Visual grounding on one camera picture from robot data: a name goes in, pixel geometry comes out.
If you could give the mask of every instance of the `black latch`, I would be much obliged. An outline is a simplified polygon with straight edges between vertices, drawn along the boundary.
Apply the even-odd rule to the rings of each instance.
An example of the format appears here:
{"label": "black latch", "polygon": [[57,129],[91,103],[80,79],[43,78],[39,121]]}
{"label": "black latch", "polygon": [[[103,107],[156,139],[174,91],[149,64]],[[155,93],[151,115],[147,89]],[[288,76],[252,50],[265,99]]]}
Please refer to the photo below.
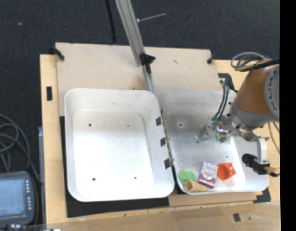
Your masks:
{"label": "black latch", "polygon": [[151,73],[150,64],[156,59],[156,57],[147,55],[145,53],[141,53],[139,55],[139,58],[142,63],[142,66],[146,66],[147,72],[150,74]]}
{"label": "black latch", "polygon": [[229,86],[231,90],[233,90],[235,93],[238,93],[238,91],[235,89],[233,80],[231,78],[231,75],[228,73],[218,73],[219,78],[224,78],[225,79],[225,84]]}
{"label": "black latch", "polygon": [[49,54],[50,55],[57,55],[61,60],[64,60],[64,56],[61,54],[61,52],[56,47],[50,47]]}

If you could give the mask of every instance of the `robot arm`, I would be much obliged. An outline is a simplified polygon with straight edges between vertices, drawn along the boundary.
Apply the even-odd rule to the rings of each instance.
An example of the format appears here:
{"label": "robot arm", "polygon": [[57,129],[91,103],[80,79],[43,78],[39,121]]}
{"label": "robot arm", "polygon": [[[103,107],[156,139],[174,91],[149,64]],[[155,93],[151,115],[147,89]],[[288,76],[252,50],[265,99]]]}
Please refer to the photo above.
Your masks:
{"label": "robot arm", "polygon": [[269,122],[279,122],[279,59],[268,59],[256,53],[239,54],[232,59],[236,71],[249,71],[244,79],[230,112],[223,115],[229,86],[222,82],[224,94],[219,110],[212,118],[212,124],[206,124],[197,137],[197,142],[216,134],[220,142],[226,142],[230,136],[241,136],[249,142],[256,142],[258,155],[245,154],[242,161],[258,174],[266,174],[271,169],[266,159],[265,139],[258,137],[253,130]]}

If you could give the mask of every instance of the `black cable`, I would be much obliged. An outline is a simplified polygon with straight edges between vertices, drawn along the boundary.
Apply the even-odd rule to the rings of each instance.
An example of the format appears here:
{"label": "black cable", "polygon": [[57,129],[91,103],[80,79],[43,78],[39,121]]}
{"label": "black cable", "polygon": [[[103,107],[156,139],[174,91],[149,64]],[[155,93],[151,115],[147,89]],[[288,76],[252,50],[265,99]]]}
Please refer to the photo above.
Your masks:
{"label": "black cable", "polygon": [[219,106],[219,109],[217,110],[217,112],[215,113],[215,115],[212,117],[212,121],[217,121],[218,120],[218,114],[220,113],[220,111],[221,111],[221,109],[222,109],[222,107],[223,107],[223,105],[224,105],[224,102],[225,102],[225,85],[224,85],[224,82],[223,81],[221,81],[221,84],[222,84],[222,86],[223,86],[223,96],[222,96],[222,99],[221,99],[221,103],[220,103],[220,106]]}
{"label": "black cable", "polygon": [[231,67],[237,69],[240,67],[245,67],[246,64],[251,61],[261,61],[265,59],[269,59],[269,57],[254,52],[244,52],[232,57],[230,65]]}
{"label": "black cable", "polygon": [[219,117],[217,118],[217,120],[219,120],[220,117],[223,115],[223,113],[224,113],[224,111],[225,111],[225,108],[226,108],[227,100],[228,100],[229,87],[228,87],[228,86],[225,86],[224,89],[226,89],[225,103],[224,103],[224,105],[223,105],[223,108],[222,108],[221,113],[220,113]]}
{"label": "black cable", "polygon": [[279,127],[277,126],[276,122],[273,122],[275,128],[277,129],[278,132],[280,132]]}
{"label": "black cable", "polygon": [[110,28],[112,31],[112,43],[116,44],[117,43],[117,36],[116,36],[116,31],[115,31],[115,26],[114,26],[113,14],[111,12],[109,0],[105,0],[105,2],[106,2],[107,12],[108,12],[108,16],[109,16]]}
{"label": "black cable", "polygon": [[279,64],[279,58],[277,59],[272,59],[263,63],[258,63],[258,64],[254,64],[254,68],[253,69],[260,69],[260,68],[264,68],[264,67],[269,67],[272,65],[276,65]]}
{"label": "black cable", "polygon": [[[2,155],[2,153],[4,152],[7,152],[13,148],[13,146],[16,144],[18,145],[22,151],[24,152],[25,156],[27,157],[28,159],[28,162],[27,162],[27,170],[30,169],[30,167],[32,168],[33,170],[33,173],[36,177],[36,179],[41,183],[41,184],[44,184],[41,179],[40,179],[40,176],[38,175],[33,163],[31,162],[31,150],[30,150],[30,145],[29,145],[29,142],[28,142],[28,139],[26,137],[26,135],[24,134],[24,132],[21,130],[21,128],[15,123],[13,122],[11,119],[9,119],[8,117],[6,117],[5,115],[1,114],[0,113],[0,118],[8,121],[8,123],[4,123],[0,126],[0,138],[5,138],[5,139],[8,139],[8,140],[11,140],[12,143],[9,144],[9,145],[5,145],[1,140],[0,140],[0,155]],[[7,134],[4,134],[4,133],[1,133],[1,130],[2,128],[4,127],[12,127],[15,132],[16,132],[16,135],[15,135],[15,138],[12,137],[12,136],[9,136]],[[24,141],[25,141],[25,144],[26,144],[26,147],[23,146],[19,141],[19,136],[22,136],[24,138]],[[11,158],[10,158],[10,155],[8,155],[8,163],[6,162],[5,158],[3,157],[3,163],[4,163],[4,166],[6,168],[7,171],[10,171],[10,166],[11,166]]]}

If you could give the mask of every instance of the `wooden board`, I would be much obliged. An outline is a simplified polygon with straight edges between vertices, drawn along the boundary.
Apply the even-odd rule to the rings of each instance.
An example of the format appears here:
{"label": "wooden board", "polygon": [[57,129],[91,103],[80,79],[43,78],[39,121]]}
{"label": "wooden board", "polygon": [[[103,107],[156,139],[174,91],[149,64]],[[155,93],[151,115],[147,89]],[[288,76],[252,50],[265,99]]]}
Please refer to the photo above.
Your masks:
{"label": "wooden board", "polygon": [[[73,88],[146,90],[142,67],[130,46],[56,43],[65,57],[57,58],[59,114]],[[146,47],[156,57],[151,64],[155,94],[169,90],[221,90],[210,50]]]}
{"label": "wooden board", "polygon": [[[64,189],[64,174],[63,174],[63,163],[62,163],[62,149],[61,149],[61,137],[60,137],[60,125],[59,125],[59,100],[58,100],[58,80],[57,80],[57,65],[56,56],[53,55],[41,55],[40,67],[41,67],[41,90],[42,90],[42,118],[43,118],[43,133],[44,133],[44,157],[45,157],[45,193],[46,193],[46,215],[47,223],[68,223],[78,222],[79,220],[93,221],[104,218],[118,218],[127,216],[140,216],[143,214],[151,213],[168,213],[172,211],[172,208],[161,208],[152,210],[140,210],[140,211],[129,211],[129,212],[114,212],[105,213],[99,215],[91,215],[86,217],[78,218],[67,218],[66,214],[66,203],[65,203],[65,189]],[[229,61],[214,61],[218,72],[230,72]],[[237,80],[241,81],[244,77],[237,75],[234,79],[234,83],[238,89],[239,85]],[[53,100],[48,101],[46,95],[46,88],[52,87]],[[262,134],[269,135],[266,128],[261,130]],[[268,141],[268,156],[272,163],[272,166],[276,167],[279,165],[279,154],[274,147],[272,141]],[[269,189],[273,201],[280,200],[280,178],[270,178]],[[179,195],[173,194],[170,196],[171,206],[179,209],[192,208],[187,205],[200,205],[202,206],[213,206],[211,204],[222,203],[218,206],[228,207],[231,205],[229,202],[234,202],[234,198],[226,198],[228,196],[221,196],[220,198],[207,200],[201,198],[193,202],[187,201],[181,198]],[[245,193],[244,197],[236,195],[236,201],[242,201],[249,203],[249,201],[255,198],[255,193]]]}
{"label": "wooden board", "polygon": [[116,218],[55,223],[48,229],[68,231],[280,231],[279,202],[244,204],[212,208],[196,207],[188,210],[159,210],[157,213],[128,215]]}

